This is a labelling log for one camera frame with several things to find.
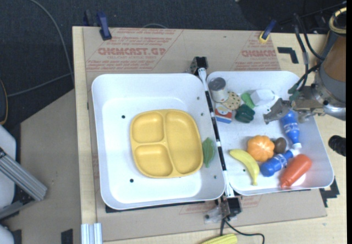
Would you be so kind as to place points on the light green lettuce piece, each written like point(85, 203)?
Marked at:
point(247, 99)

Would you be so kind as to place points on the orange mandarin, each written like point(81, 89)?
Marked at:
point(260, 148)

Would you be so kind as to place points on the yellow banana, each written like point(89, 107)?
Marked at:
point(248, 161)

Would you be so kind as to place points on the green leaf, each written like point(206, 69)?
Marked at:
point(208, 152)

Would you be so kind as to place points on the brown cardboard board red print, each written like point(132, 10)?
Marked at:
point(165, 53)

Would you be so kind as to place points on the tan biscuit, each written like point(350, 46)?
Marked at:
point(233, 100)

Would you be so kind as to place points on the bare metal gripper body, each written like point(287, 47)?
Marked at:
point(308, 104)

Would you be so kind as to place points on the black cylinder on white bracket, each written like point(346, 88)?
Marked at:
point(338, 144)

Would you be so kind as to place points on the small grey and white can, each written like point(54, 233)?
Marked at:
point(218, 90)

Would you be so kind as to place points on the thin black and white rod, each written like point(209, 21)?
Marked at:
point(215, 124)

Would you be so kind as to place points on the blue bottle white cap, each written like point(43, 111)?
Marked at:
point(291, 127)
point(273, 166)

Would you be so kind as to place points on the dark green pepper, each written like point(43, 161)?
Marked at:
point(244, 113)

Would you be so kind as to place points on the small white red blue carton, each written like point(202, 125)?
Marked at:
point(223, 114)

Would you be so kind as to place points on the white plastic tray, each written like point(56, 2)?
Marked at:
point(236, 133)
point(115, 155)

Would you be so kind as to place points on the orange bottle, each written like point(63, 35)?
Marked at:
point(297, 170)

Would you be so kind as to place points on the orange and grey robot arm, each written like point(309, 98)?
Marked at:
point(334, 56)

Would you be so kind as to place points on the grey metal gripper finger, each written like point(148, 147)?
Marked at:
point(305, 117)
point(277, 111)

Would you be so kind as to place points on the yellow divided plate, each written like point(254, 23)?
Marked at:
point(181, 141)

